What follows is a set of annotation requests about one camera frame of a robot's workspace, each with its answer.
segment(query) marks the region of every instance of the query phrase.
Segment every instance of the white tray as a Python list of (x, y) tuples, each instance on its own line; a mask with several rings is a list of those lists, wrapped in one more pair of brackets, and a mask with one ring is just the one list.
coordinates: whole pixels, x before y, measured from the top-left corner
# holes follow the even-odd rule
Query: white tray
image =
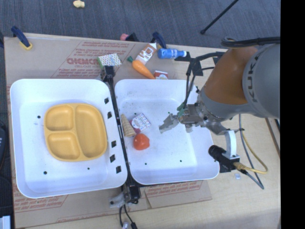
[[(159, 125), (169, 113), (177, 114), (184, 101), (184, 80), (121, 80), (115, 86), (120, 115), (127, 119), (143, 113), (151, 126), (143, 131), (150, 147), (136, 150), (133, 137), (125, 137), (132, 177), (143, 185), (211, 179), (218, 175), (219, 164), (208, 154), (213, 145), (210, 131), (193, 127), (191, 133), (183, 124), (160, 133)], [(195, 90), (188, 103), (197, 100)]]
[[(108, 189), (125, 183), (127, 169), (110, 91), (105, 83), (84, 79), (22, 79), (11, 86), (10, 101), (16, 180), (23, 195), (42, 198)], [(108, 139), (104, 155), (89, 161), (65, 162), (48, 152), (44, 113), (51, 106), (63, 103), (87, 103), (100, 110)]]

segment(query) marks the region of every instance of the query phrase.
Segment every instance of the yellow plate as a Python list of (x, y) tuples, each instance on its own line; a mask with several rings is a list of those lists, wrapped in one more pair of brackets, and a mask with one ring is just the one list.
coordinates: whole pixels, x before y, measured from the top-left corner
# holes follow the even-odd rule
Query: yellow plate
[(95, 159), (107, 149), (103, 117), (90, 104), (52, 106), (44, 116), (44, 134), (49, 152), (62, 161)]

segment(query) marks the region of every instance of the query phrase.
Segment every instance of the gray carpet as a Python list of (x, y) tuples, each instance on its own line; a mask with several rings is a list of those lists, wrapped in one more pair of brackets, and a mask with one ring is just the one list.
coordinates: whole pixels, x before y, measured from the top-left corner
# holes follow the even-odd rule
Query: gray carpet
[[(23, 32), (118, 40), (135, 33), (149, 42), (157, 31), (167, 44), (223, 48), (221, 39), (280, 36), (281, 0), (239, 0), (204, 35), (200, 31), (234, 0), (0, 0), (0, 31), (12, 37), (11, 27)], [(0, 48), (0, 123), (7, 128), (4, 50)], [(0, 170), (0, 217), (12, 213), (10, 152)]]

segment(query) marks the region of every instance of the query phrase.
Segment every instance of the toy tomato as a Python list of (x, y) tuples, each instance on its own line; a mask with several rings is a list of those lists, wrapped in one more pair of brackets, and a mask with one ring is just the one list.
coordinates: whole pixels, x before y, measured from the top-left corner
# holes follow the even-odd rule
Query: toy tomato
[(136, 150), (143, 150), (149, 147), (149, 138), (143, 134), (137, 134), (133, 139), (133, 146)]

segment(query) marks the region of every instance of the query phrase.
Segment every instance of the blue bottle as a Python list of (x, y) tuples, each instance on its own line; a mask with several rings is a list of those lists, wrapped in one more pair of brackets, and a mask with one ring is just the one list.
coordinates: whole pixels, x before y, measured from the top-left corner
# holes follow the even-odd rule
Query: blue bottle
[(172, 48), (160, 48), (158, 50), (159, 59), (175, 59), (177, 57), (185, 57), (186, 51), (179, 51)]

